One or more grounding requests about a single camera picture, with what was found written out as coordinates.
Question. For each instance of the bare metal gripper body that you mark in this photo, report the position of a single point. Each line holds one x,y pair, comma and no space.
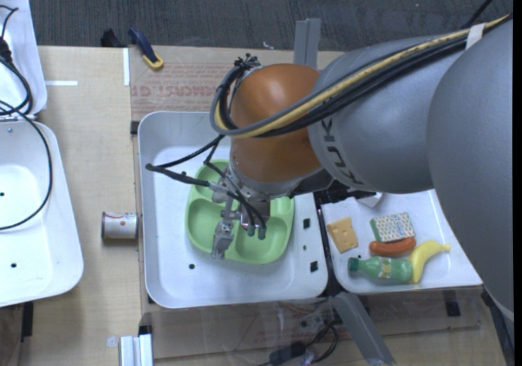
255,209

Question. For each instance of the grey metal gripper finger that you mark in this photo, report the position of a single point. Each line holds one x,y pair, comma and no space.
223,240

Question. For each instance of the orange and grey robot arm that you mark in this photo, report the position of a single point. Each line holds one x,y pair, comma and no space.
367,144

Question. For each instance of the green divided plate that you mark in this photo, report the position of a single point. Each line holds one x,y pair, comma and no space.
204,217

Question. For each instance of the white plastic tray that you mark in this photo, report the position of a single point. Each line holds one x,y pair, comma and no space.
171,266
444,226

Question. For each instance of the thin black rod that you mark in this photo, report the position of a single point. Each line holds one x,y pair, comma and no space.
324,243

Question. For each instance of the yellow cheese slice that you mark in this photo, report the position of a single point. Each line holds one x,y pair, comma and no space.
342,236

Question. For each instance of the white and orange can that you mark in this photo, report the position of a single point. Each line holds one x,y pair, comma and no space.
119,226

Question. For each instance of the green plastic bottle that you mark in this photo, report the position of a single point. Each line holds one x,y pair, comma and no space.
381,270

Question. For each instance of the orange-red sausage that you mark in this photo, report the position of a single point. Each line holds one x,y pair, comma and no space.
391,248

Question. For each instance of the yellow banana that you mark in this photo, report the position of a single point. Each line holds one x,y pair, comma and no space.
424,256

